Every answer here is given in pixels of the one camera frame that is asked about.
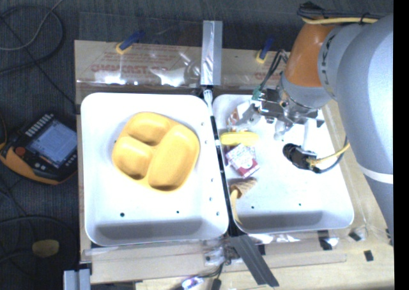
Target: black cable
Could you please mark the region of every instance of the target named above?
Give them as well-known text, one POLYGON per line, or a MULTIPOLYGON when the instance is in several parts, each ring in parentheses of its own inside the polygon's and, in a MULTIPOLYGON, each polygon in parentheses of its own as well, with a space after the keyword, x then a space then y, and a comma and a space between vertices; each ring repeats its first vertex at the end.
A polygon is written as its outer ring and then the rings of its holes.
MULTIPOLYGON (((4 21, 6 19, 6 17, 8 17, 9 15, 15 13, 18 10, 22 10, 24 8, 39 8, 39 9, 42 9, 42 10, 49 11, 49 9, 47 7, 40 6, 40 5, 18 5, 18 6, 11 7, 8 10, 0 13, 0 19, 4 21)), ((65 39, 65 28, 64 28, 63 21, 54 12, 51 12, 51 16, 57 21, 58 26, 59 26, 59 34, 61 36, 58 38, 57 45, 51 51, 46 53, 46 55, 35 59, 35 61, 37 63, 42 63, 42 62, 52 58, 60 50, 60 48, 63 45, 64 39, 65 39)), ((30 62, 27 62, 27 63, 8 66, 6 68, 0 69, 0 74, 7 73, 7 72, 12 72, 14 70, 20 70, 22 68, 28 68, 28 67, 33 66, 33 65, 35 65, 35 63, 33 61, 30 61, 30 62)))
MULTIPOLYGON (((360 17, 362 13, 350 12, 350 11, 336 11, 336 10, 326 10, 318 5, 308 1, 304 4, 301 4, 298 7, 297 15, 301 17, 305 17, 307 19, 320 17, 322 16, 324 19, 329 19, 331 17, 360 17)), ((377 15, 371 13, 365 13, 365 17, 369 19, 380 19, 384 15, 377 15)))
POLYGON ((219 277, 220 274, 222 273, 223 265, 224 265, 224 262, 220 264, 215 271, 210 272, 209 274, 199 275, 199 277, 203 279, 209 278, 209 277, 216 277, 216 276, 219 277))
MULTIPOLYGON (((4 193, 3 191, 0 191, 0 194, 12 201, 13 207, 15 208, 15 211, 16 211, 17 216, 18 216, 16 218, 11 218, 9 220, 0 221, 0 226, 4 225, 4 224, 10 224, 10 223, 20 222, 20 221, 25 221, 26 220, 26 221, 29 222, 29 225, 30 225, 30 228, 31 228, 31 236, 32 236, 32 239, 34 241, 36 240, 36 236, 35 236, 34 228, 33 228, 32 224, 31 224, 34 220, 46 220, 48 222, 52 222, 54 224, 63 226, 66 230, 68 230, 70 232, 72 237, 75 239, 75 250, 73 251, 75 253, 75 256, 74 256, 73 261, 70 263, 70 268, 74 268, 76 266, 76 264, 77 264, 77 261, 76 261, 76 257, 77 257, 76 251, 77 251, 77 249, 76 248, 78 247, 77 246, 77 237, 75 235, 75 232, 68 225, 66 225, 65 223, 63 223, 63 222, 61 222, 61 221, 59 221, 59 220, 57 220, 55 218, 43 217, 43 216, 40 216, 40 215, 34 215, 34 216, 27 215, 25 210, 18 204, 18 202, 14 199, 12 194, 7 189, 7 187, 5 185, 5 182, 4 182, 4 179, 3 179, 3 177, 1 175, 0 175, 0 180, 3 182, 3 186, 6 189, 6 193, 4 193)), ((16 267, 16 269, 18 269, 25 277, 27 277, 27 278, 29 278, 29 279, 31 279, 33 281, 38 282, 38 281, 48 280, 48 282, 51 282, 50 283, 50 288, 52 289, 52 282, 53 282, 52 279, 47 278, 47 279, 43 280, 41 278, 38 278, 35 275, 32 275, 32 274, 24 271, 15 261, 13 261, 14 257, 21 256, 23 254, 24 255, 34 256, 33 251, 15 251, 15 249, 16 249, 16 247, 15 247, 12 250, 11 253, 7 253, 7 251, 3 247, 2 243, 0 243, 0 249, 1 249, 2 255, 3 255, 2 257, 0 257, 0 263, 3 263, 4 261, 10 261, 12 263, 12 265, 14 265, 14 267, 16 267)))
MULTIPOLYGON (((345 137, 344 147, 346 146, 347 143, 348 143, 348 138, 345 137)), ((315 172, 315 173, 317 173, 317 174, 321 174, 321 173, 324 173, 324 172, 328 172, 329 170, 333 169, 333 168, 341 161, 341 159, 343 158, 344 154, 345 154, 345 152, 342 153, 342 154, 340 154, 340 155, 338 156, 337 160, 336 160, 331 166, 327 167, 326 169, 319 169, 318 167, 314 166, 314 167, 313 167, 313 172, 315 172)))
MULTIPOLYGON (((5 26, 13 33, 14 37, 18 39, 18 41, 23 45, 24 42, 21 40, 21 38, 18 36, 18 34, 13 30, 13 28, 7 23, 7 21, 3 18, 3 16, 0 15, 0 19, 3 21, 5 26)), ((39 62, 34 58, 32 53, 27 47, 24 47, 24 50, 27 52, 29 57, 31 58, 33 64, 41 71, 41 73, 44 75, 44 77, 60 92, 74 107, 75 109, 75 102, 49 77, 47 73, 43 70, 43 68, 40 66, 39 62)))
POLYGON ((266 76, 265 76, 263 82, 259 86, 259 91, 263 90, 265 84, 267 83, 269 78, 274 74, 274 72, 276 71, 277 67, 279 66, 281 60, 283 60, 285 63, 287 63, 287 60, 288 60, 286 52, 284 50, 282 50, 282 49, 275 53, 275 56, 273 58, 273 61, 272 61, 271 65, 270 65, 267 73, 266 73, 266 76))
POLYGON ((219 266, 219 270, 217 271, 216 278, 212 281, 212 288, 211 290, 219 290, 222 286, 222 281, 220 281, 220 274, 222 273, 224 263, 219 266))
POLYGON ((363 14, 361 15, 361 17, 360 17, 360 21, 359 21, 358 24, 363 24, 363 23, 364 23, 364 18, 367 17, 368 14, 369 14, 368 12, 363 13, 363 14))

